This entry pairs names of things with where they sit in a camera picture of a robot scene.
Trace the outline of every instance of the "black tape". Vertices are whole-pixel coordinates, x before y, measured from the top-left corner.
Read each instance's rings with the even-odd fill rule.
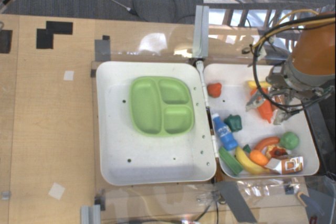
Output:
[[[90,75],[90,77],[95,78],[96,77],[96,73],[97,73],[96,69],[91,69],[91,75]]]
[[[47,33],[46,29],[36,31],[36,49],[53,49],[54,36]]]
[[[94,58],[96,62],[111,61],[110,40],[95,40]]]
[[[12,30],[0,31],[0,54],[10,53],[10,48],[12,46],[12,35]]]
[[[285,188],[285,194],[286,195],[294,194],[294,188],[292,186],[285,185],[284,188]]]
[[[4,5],[7,5],[9,1],[11,0],[3,0],[2,3],[4,3]]]
[[[219,182],[216,185],[238,222],[257,223],[236,182]]]
[[[72,35],[73,23],[47,21],[47,34]]]

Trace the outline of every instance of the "orange carrot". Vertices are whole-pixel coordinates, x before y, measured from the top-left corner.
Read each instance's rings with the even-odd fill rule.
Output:
[[[252,150],[250,152],[249,158],[251,159],[252,162],[262,167],[264,167],[269,162],[269,159],[258,150]]]
[[[262,88],[262,90],[264,93],[267,93],[267,89]],[[256,91],[257,89],[254,89],[251,92],[251,95],[253,95]],[[261,106],[257,107],[257,110],[264,120],[267,120],[268,123],[271,123],[271,118],[273,117],[273,110],[270,101],[265,100]]]

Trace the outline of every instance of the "food package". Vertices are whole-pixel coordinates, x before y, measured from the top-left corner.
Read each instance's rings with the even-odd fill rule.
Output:
[[[265,165],[265,168],[269,168],[281,175],[297,173],[303,170],[303,157],[284,155],[278,158],[272,158],[268,164]]]

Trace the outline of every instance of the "blue bottle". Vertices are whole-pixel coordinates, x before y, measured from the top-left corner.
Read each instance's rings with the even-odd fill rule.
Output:
[[[233,138],[230,127],[220,120],[219,115],[217,113],[212,115],[212,119],[215,123],[216,133],[219,136],[221,142],[223,143],[225,149],[227,151],[234,150],[238,146],[238,143]]]

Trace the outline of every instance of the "toy banana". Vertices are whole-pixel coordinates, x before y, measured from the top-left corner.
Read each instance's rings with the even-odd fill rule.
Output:
[[[257,85],[256,85],[256,83],[255,83],[255,81],[254,80],[249,80],[248,82],[248,86],[250,87],[250,89],[255,89],[255,88],[257,88]],[[260,84],[260,86],[262,87],[262,88],[268,88],[268,87],[271,87],[271,84],[269,84],[268,82],[266,82],[266,81],[261,81],[261,82],[259,82],[259,84]]]
[[[262,168],[260,165],[252,162],[240,146],[236,147],[236,159],[251,174],[259,175],[269,172],[269,169]]]

